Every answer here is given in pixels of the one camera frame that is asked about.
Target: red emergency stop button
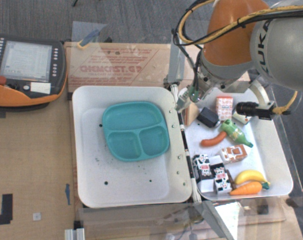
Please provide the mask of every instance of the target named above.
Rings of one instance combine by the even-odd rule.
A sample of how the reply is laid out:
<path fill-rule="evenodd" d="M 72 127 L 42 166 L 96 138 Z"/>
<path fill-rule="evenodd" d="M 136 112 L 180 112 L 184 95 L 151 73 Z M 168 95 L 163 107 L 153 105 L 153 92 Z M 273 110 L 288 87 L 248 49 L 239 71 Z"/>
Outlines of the red emergency stop button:
<path fill-rule="evenodd" d="M 0 75 L 0 85 L 1 86 L 4 86 L 6 84 L 6 77 L 4 77 L 3 75 Z"/>

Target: toy bottle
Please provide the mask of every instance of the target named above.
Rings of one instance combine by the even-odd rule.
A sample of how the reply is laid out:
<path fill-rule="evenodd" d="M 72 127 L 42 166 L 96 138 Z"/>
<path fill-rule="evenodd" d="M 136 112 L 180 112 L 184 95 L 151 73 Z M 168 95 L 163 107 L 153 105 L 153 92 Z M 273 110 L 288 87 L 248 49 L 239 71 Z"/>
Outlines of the toy bottle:
<path fill-rule="evenodd" d="M 252 148 L 254 145 L 250 143 L 247 139 L 245 134 L 242 132 L 241 129 L 239 129 L 230 119 L 225 120 L 221 126 L 221 130 L 226 132 L 228 136 L 236 143 L 238 144 L 244 144 L 250 148 Z"/>

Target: yellow cable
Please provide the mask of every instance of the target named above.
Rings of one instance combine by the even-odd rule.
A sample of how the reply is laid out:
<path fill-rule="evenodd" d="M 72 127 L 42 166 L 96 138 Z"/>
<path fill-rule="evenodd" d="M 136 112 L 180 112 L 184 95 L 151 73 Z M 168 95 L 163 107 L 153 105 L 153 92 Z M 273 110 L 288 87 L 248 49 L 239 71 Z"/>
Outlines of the yellow cable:
<path fill-rule="evenodd" d="M 281 115 L 283 112 L 287 111 L 289 107 L 294 103 L 296 97 L 297 97 L 298 91 L 295 91 L 293 96 L 291 97 L 290 101 L 285 106 L 277 106 L 275 107 L 272 112 L 276 115 Z"/>
<path fill-rule="evenodd" d="M 183 26 L 187 20 L 187 18 L 191 15 L 191 13 L 193 13 L 195 10 L 197 10 L 198 8 L 212 3 L 215 0 L 208 0 L 206 2 L 200 3 L 198 5 L 196 5 L 195 7 L 193 7 L 191 10 L 189 10 L 186 15 L 181 19 L 181 22 L 178 26 L 178 35 L 179 38 L 185 42 L 186 44 L 190 44 L 193 41 L 192 40 L 188 40 L 184 37 L 183 35 Z M 224 28 L 222 28 L 221 30 L 211 34 L 210 36 L 203 38 L 202 40 L 194 43 L 194 45 L 201 45 L 201 44 L 206 44 L 214 39 L 216 39 L 217 37 L 223 35 L 225 32 L 227 32 L 228 30 L 232 29 L 233 27 L 243 23 L 244 21 L 247 21 L 251 18 L 254 18 L 256 16 L 259 15 L 265 15 L 265 14 L 269 14 L 269 13 L 274 13 L 274 12 L 281 12 L 281 11 L 297 11 L 297 10 L 303 10 L 303 5 L 290 5 L 290 6 L 281 6 L 281 7 L 275 7 L 275 8 L 268 8 L 268 9 L 263 9 L 263 10 L 259 10 L 259 11 L 255 11 L 253 13 L 250 13 L 244 17 L 241 17 L 238 19 L 238 21 L 235 21 L 229 25 L 226 25 Z"/>

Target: toy banana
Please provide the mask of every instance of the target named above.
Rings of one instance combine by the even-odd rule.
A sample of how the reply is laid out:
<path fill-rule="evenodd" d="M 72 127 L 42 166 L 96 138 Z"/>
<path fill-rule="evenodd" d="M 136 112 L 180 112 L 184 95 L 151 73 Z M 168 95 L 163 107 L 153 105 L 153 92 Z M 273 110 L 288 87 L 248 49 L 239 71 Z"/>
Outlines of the toy banana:
<path fill-rule="evenodd" d="M 262 173 L 258 170 L 243 170 L 241 173 L 237 175 L 234 182 L 239 185 L 247 181 L 258 181 L 258 182 L 267 182 L 270 184 Z"/>

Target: gray floor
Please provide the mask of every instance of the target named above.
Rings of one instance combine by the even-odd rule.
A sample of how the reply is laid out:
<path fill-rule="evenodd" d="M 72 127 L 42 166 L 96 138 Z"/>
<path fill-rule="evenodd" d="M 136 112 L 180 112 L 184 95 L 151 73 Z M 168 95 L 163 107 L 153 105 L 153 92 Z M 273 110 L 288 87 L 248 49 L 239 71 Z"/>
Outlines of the gray floor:
<path fill-rule="evenodd" d="M 68 40 L 73 23 L 106 24 L 101 41 L 114 43 L 160 43 L 171 41 L 174 28 L 186 8 L 195 0 L 0 0 L 0 33 L 21 37 Z M 281 0 L 264 0 L 270 6 Z M 188 23 L 192 37 L 206 32 L 210 10 L 204 9 Z M 292 91 L 273 86 L 276 102 L 283 106 Z M 297 109 L 281 117 L 301 184 L 296 180 L 292 205 L 303 232 L 303 94 Z"/>

